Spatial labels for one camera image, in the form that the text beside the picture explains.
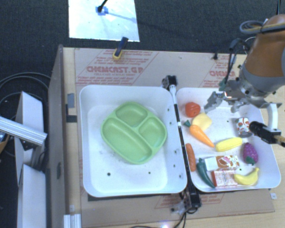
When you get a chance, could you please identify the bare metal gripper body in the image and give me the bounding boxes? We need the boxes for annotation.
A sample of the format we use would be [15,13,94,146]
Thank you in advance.
[224,79,269,109]

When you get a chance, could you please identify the white can with red print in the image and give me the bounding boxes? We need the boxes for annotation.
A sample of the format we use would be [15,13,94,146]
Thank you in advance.
[235,117,253,138]

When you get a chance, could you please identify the orange toy tomato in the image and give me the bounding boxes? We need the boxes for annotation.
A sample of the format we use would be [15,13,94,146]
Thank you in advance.
[185,102,201,118]

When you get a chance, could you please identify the white plastic tray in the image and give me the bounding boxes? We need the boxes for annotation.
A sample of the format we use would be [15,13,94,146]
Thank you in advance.
[79,84,189,198]
[175,87,282,193]

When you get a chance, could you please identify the orange carrot with green top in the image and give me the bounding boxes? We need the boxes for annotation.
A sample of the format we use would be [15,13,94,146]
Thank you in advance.
[183,120,216,149]

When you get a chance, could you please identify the yellow toy corn cob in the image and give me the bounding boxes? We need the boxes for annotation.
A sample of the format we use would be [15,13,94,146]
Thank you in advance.
[215,137,243,152]

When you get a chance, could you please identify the thin black and white rod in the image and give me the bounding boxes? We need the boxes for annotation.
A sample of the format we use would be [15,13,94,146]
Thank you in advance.
[170,85,193,195]

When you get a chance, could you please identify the purple grapes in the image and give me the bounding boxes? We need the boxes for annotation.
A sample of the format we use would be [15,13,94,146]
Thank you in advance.
[242,142,259,165]

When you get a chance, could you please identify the white and orange juice carton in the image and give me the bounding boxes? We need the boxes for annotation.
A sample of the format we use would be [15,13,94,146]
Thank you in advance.
[204,154,241,171]

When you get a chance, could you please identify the orange toy sausage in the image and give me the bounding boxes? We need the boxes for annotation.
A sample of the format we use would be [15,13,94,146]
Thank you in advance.
[185,142,197,172]

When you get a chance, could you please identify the green chili pepper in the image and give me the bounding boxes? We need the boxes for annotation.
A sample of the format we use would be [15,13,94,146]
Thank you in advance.
[196,158,216,189]

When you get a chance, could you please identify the yellow banana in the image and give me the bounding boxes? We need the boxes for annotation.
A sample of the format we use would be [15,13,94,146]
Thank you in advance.
[233,167,260,187]

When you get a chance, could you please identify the orange and white packet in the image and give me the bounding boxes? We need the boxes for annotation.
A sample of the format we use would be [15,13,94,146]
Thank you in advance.
[211,170,238,188]

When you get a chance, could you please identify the brown cardboard board red print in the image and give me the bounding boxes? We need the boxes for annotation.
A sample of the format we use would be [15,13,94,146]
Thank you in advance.
[74,47,276,228]

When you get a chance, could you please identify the green divided plate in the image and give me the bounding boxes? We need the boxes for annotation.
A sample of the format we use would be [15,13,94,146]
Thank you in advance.
[100,101,168,165]

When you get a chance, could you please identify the black cylinder on white bracket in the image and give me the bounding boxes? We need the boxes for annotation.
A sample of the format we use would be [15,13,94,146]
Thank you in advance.
[249,102,282,145]

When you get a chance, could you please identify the black block with thin wires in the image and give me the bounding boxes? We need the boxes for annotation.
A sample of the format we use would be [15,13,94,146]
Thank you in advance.
[162,75,179,89]
[180,186,202,211]

